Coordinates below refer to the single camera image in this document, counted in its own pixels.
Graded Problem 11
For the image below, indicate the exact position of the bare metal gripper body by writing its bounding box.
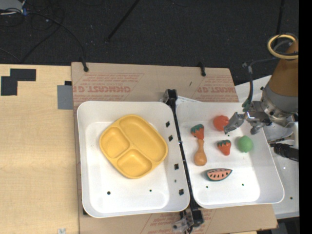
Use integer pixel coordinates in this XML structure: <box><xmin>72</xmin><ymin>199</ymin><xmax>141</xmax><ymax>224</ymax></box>
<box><xmin>243</xmin><ymin>97</ymin><xmax>297</xmax><ymax>129</ymax></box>

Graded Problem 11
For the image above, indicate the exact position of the orange toy tomato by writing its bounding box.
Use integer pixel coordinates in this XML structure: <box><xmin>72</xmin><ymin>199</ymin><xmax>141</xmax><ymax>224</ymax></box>
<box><xmin>213</xmin><ymin>115</ymin><xmax>230</xmax><ymax>132</ymax></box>

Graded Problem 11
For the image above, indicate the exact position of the green toy lime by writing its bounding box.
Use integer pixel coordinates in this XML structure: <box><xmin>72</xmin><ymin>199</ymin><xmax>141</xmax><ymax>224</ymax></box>
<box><xmin>236</xmin><ymin>135</ymin><xmax>254</xmax><ymax>154</ymax></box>

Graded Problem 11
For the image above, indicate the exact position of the red toy strawberry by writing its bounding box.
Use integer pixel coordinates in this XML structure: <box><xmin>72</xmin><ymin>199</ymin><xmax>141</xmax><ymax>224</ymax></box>
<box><xmin>217</xmin><ymin>139</ymin><xmax>232</xmax><ymax>156</ymax></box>
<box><xmin>190</xmin><ymin>123</ymin><xmax>205</xmax><ymax>140</ymax></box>

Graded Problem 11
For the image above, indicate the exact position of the toy watermelon slice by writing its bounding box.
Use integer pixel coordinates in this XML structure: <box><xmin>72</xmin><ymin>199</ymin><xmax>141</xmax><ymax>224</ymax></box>
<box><xmin>204</xmin><ymin>168</ymin><xmax>233</xmax><ymax>182</ymax></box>

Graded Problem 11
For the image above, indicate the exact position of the thin black rod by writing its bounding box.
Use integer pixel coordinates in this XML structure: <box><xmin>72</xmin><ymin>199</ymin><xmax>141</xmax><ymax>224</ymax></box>
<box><xmin>168</xmin><ymin>98</ymin><xmax>200</xmax><ymax>214</ymax></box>

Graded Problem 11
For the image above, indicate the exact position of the white plastic tray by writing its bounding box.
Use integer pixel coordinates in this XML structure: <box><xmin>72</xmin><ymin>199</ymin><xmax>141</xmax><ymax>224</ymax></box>
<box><xmin>175</xmin><ymin>101</ymin><xmax>285</xmax><ymax>210</ymax></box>
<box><xmin>77</xmin><ymin>100</ymin><xmax>191</xmax><ymax>218</ymax></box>

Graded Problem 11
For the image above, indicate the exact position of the brown cardboard board red print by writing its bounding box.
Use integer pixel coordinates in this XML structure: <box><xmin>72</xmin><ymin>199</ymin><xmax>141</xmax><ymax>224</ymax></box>
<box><xmin>71</xmin><ymin>62</ymin><xmax>279</xmax><ymax>234</ymax></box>

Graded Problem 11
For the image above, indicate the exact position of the yellow divided plate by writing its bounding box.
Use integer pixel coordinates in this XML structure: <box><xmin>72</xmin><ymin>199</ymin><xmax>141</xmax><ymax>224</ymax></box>
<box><xmin>98</xmin><ymin>114</ymin><xmax>169</xmax><ymax>179</ymax></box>

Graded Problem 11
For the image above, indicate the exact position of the black cylinder on white bracket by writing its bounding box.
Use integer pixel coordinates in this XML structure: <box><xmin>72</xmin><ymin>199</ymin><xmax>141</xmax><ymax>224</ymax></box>
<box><xmin>264</xmin><ymin>121</ymin><xmax>299</xmax><ymax>162</ymax></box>

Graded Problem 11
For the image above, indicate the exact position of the black block with thin wires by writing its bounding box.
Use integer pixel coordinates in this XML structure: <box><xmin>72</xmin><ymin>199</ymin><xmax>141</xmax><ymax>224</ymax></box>
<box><xmin>189</xmin><ymin>208</ymin><xmax>203</xmax><ymax>228</ymax></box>
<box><xmin>162</xmin><ymin>89</ymin><xmax>178</xmax><ymax>105</ymax></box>

